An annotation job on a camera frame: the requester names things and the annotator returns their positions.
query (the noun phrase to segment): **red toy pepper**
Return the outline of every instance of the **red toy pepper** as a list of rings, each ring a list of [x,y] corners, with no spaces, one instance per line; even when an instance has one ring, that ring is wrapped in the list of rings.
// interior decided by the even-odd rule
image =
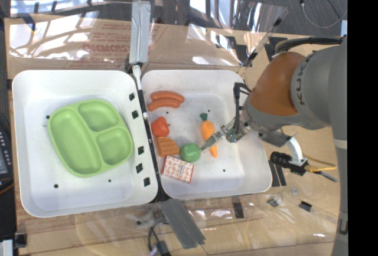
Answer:
[[[170,133],[165,117],[158,117],[154,122],[152,122],[151,130],[154,136],[167,136]]]

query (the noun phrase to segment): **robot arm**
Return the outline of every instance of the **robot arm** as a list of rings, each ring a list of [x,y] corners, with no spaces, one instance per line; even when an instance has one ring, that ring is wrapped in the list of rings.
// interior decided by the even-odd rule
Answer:
[[[306,43],[339,45],[307,57],[288,51]],[[331,126],[341,188],[332,255],[348,255],[347,38],[287,40],[277,45],[276,52],[280,54],[267,66],[252,91],[248,89],[250,93],[240,114],[209,139],[202,150],[207,150],[223,135],[229,142],[237,142],[250,132],[281,147],[292,139],[277,131],[283,126],[306,129]]]

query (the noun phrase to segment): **small box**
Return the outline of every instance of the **small box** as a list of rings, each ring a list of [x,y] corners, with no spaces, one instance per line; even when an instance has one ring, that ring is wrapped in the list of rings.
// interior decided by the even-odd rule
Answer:
[[[185,183],[191,182],[194,164],[185,162],[176,157],[167,155],[165,157],[162,174],[170,178],[181,180]]]

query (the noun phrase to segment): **plastic wrap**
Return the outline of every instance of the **plastic wrap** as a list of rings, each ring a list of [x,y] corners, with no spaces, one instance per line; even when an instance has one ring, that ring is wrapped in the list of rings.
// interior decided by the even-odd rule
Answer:
[[[241,0],[150,3],[148,64],[249,65],[287,14]],[[131,29],[131,2],[12,0],[5,19],[8,77],[24,69],[124,70]]]
[[[272,206],[271,199],[280,204]],[[159,240],[171,255],[220,255],[333,242],[337,217],[316,207],[306,211],[299,204],[300,200],[283,193],[185,202],[206,238],[204,245],[192,249],[180,245],[159,204],[67,216],[54,228],[47,228],[43,221],[29,221],[19,227],[28,234],[28,245],[20,252],[149,255],[148,246]]]

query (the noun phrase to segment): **metal bracket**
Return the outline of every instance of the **metal bracket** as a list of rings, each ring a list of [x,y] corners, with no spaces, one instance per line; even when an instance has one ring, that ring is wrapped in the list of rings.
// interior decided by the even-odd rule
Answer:
[[[0,256],[13,256],[13,240],[7,239],[0,242]]]
[[[257,136],[264,142],[277,147],[282,147],[283,145],[287,144],[287,142],[292,138],[278,131],[259,132]]]
[[[291,164],[296,165],[296,166],[302,166],[303,163],[307,160],[307,158],[303,157],[301,147],[292,136],[287,142],[286,142],[287,147],[290,150],[292,160],[290,161]]]
[[[147,62],[151,4],[134,0],[132,3],[129,64]]]
[[[212,136],[210,136],[205,144],[203,144],[200,149],[202,152],[208,151],[211,147],[213,147],[216,143],[218,143],[223,138],[223,135],[220,131],[215,132]]]

